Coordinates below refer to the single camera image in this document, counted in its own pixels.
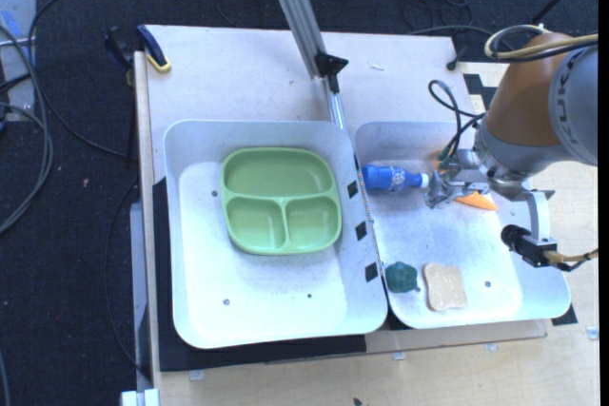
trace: white tray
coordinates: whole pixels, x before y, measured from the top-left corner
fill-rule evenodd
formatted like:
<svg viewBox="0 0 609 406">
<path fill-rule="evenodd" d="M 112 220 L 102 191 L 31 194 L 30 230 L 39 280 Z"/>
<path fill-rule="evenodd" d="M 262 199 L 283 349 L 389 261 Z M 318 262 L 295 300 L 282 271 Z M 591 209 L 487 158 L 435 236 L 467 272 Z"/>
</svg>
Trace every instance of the white tray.
<svg viewBox="0 0 609 406">
<path fill-rule="evenodd" d="M 354 146 L 361 167 L 399 165 L 410 172 L 433 171 L 433 157 L 455 133 L 454 123 L 384 122 L 358 128 Z M 473 130 L 461 147 L 472 145 Z M 509 223 L 530 228 L 526 203 L 492 194 L 498 211 L 462 203 L 447 208 L 426 206 L 422 190 L 367 192 L 379 255 L 384 267 L 403 261 L 418 271 L 419 291 L 388 291 L 396 317 L 412 328 L 440 328 L 517 319 L 551 319 L 563 315 L 571 297 L 561 271 L 533 268 L 509 252 L 501 230 Z M 422 267 L 427 262 L 458 266 L 467 305 L 433 311 L 427 305 Z"/>
<path fill-rule="evenodd" d="M 259 256 L 230 241 L 222 163 L 233 151 L 255 146 L 299 147 L 328 162 L 343 212 L 334 245 L 311 254 Z M 358 177 L 343 131 L 328 122 L 187 120 L 167 130 L 164 150 L 173 320 L 185 342 L 210 349 L 366 334 L 383 324 L 383 282 L 370 278 L 369 267 L 377 270 L 378 256 L 371 234 L 358 240 L 355 230 L 367 220 L 361 194 L 350 197 L 347 189 Z"/>
</svg>

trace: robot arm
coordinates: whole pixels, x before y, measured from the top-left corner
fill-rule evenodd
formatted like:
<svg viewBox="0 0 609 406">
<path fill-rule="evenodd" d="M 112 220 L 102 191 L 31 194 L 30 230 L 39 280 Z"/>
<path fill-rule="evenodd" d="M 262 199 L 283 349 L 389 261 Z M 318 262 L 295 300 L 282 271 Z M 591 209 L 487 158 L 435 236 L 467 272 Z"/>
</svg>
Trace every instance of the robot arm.
<svg viewBox="0 0 609 406">
<path fill-rule="evenodd" d="M 559 161 L 598 165 L 598 43 L 546 50 L 568 46 L 572 39 L 545 32 L 525 46 L 523 52 L 537 55 L 513 60 L 488 112 L 476 121 L 473 147 L 456 148 L 441 161 L 425 193 L 431 208 L 491 190 L 510 201 L 526 201 L 532 228 L 508 225 L 504 243 L 531 265 L 565 271 L 598 252 L 566 264 L 549 235 L 547 200 L 554 191 L 527 189 L 527 181 Z"/>
</svg>

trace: metal bracket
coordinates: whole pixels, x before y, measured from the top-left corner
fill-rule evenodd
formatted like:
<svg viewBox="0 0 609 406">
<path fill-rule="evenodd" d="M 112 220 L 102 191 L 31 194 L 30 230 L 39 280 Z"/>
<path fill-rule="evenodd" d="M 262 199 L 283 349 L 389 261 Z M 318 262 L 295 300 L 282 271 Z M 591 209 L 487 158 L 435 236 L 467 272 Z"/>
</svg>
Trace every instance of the metal bracket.
<svg viewBox="0 0 609 406">
<path fill-rule="evenodd" d="M 338 56 L 332 56 L 331 54 L 320 53 L 315 56 L 317 69 L 323 77 L 327 77 L 327 82 L 332 93 L 340 92 L 339 80 L 336 75 L 339 74 L 341 69 L 346 67 L 347 63 L 347 60 Z"/>
<path fill-rule="evenodd" d="M 304 64 L 311 78 L 324 77 L 324 91 L 328 110 L 332 122 L 342 130 L 346 130 L 344 122 L 343 102 L 338 90 L 336 71 L 331 69 L 326 75 L 318 66 L 318 59 L 322 60 L 323 68 L 329 66 L 340 67 L 346 65 L 346 60 L 335 56 L 326 55 L 322 33 L 317 24 L 315 13 L 310 0 L 279 0 L 287 19 L 287 23 L 294 35 L 298 49 L 303 57 Z"/>
</svg>

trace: wooden table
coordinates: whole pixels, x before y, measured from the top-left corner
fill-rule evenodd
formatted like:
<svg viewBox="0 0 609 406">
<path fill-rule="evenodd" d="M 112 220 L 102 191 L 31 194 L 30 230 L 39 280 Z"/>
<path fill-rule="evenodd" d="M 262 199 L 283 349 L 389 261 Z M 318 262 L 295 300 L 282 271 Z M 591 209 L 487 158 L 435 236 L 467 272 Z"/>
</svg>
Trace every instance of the wooden table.
<svg viewBox="0 0 609 406">
<path fill-rule="evenodd" d="M 250 35 L 239 33 L 241 29 L 201 29 L 149 27 L 162 47 L 182 40 L 193 52 L 205 53 L 205 46 L 193 44 L 197 36 Z M 325 34 L 328 51 L 333 47 L 350 46 L 344 39 L 348 34 Z M 361 36 L 353 35 L 362 43 Z M 247 54 L 228 52 L 225 59 L 215 59 L 218 72 L 234 73 L 235 69 L 247 73 L 251 63 L 269 63 L 273 56 L 289 60 L 282 64 L 293 78 L 290 85 L 306 77 L 295 45 L 287 43 L 266 47 L 261 53 Z M 486 87 L 496 86 L 505 66 L 490 64 L 461 64 L 455 71 L 445 69 L 446 62 L 454 58 L 452 42 L 448 38 L 413 38 L 408 36 L 381 36 L 375 38 L 380 46 L 371 47 L 359 59 L 353 72 L 363 72 L 368 78 L 400 68 L 400 76 L 418 76 L 425 80 L 442 77 L 444 81 L 462 83 L 464 73 L 481 76 Z M 394 53 L 402 60 L 398 65 L 386 63 L 383 50 L 403 48 L 395 41 L 406 43 L 409 52 Z M 171 49 L 166 51 L 172 59 Z M 238 66 L 226 65 L 230 60 L 239 60 Z M 191 69 L 196 69 L 196 57 L 190 58 Z M 566 276 L 572 293 L 572 302 L 577 323 L 554 326 L 550 320 L 517 321 L 512 323 L 480 324 L 436 330 L 392 331 L 380 329 L 366 336 L 367 352 L 347 357 L 318 358 L 292 362 L 238 365 L 208 369 L 205 374 L 193 376 L 189 372 L 162 372 L 159 364 L 158 329 L 156 320 L 156 279 L 154 257 L 154 233 L 152 214 L 152 186 L 159 180 L 159 137 L 164 126 L 176 117 L 221 118 L 229 106 L 212 106 L 195 97 L 181 99 L 179 90 L 167 88 L 155 92 L 150 83 L 158 83 L 157 73 L 151 71 L 144 53 L 135 55 L 135 84 L 138 111 L 138 132 L 141 171 L 141 199 L 145 236 L 145 260 L 147 275 L 148 331 L 151 365 L 151 387 L 159 395 L 160 403 L 166 405 L 389 405 L 389 404 L 451 404 L 451 405 L 514 405 L 514 404 L 578 404 L 597 405 L 599 397 L 599 340 L 595 332 L 599 329 L 599 266 L 598 261 L 586 263 Z M 345 75 L 342 84 L 358 80 Z M 307 90 L 303 86 L 297 90 Z M 344 106 L 347 128 L 353 127 L 365 116 L 370 99 L 378 92 L 366 96 L 357 90 L 344 90 Z M 417 97 L 420 93 L 405 93 Z M 479 95 L 471 95 L 471 106 L 484 110 Z M 175 108 L 176 100 L 182 100 L 181 111 L 161 116 L 159 104 Z M 408 114 L 414 120 L 429 116 L 417 104 Z M 379 117 L 392 120 L 391 109 L 379 111 Z M 253 104 L 250 117 L 264 118 L 264 105 Z M 298 120 L 303 114 L 294 111 L 289 103 L 285 116 Z M 432 114 L 436 119 L 450 120 L 452 114 L 440 107 Z M 319 115 L 323 119 L 324 105 Z M 575 163 L 550 166 L 533 180 L 541 189 L 555 189 L 557 194 L 550 200 L 551 228 L 559 240 L 560 251 L 565 254 L 580 254 L 598 246 L 598 170 Z"/>
</svg>

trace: green plate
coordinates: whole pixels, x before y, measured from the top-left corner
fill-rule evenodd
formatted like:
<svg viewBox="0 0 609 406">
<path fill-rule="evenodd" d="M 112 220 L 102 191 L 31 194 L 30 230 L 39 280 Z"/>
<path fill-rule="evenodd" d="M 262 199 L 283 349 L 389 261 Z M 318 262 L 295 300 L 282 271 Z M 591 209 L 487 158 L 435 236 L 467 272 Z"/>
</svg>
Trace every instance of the green plate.
<svg viewBox="0 0 609 406">
<path fill-rule="evenodd" d="M 291 147 L 252 147 L 222 166 L 222 204 L 231 240 L 246 252 L 303 254 L 341 234 L 334 174 L 318 154 Z"/>
</svg>

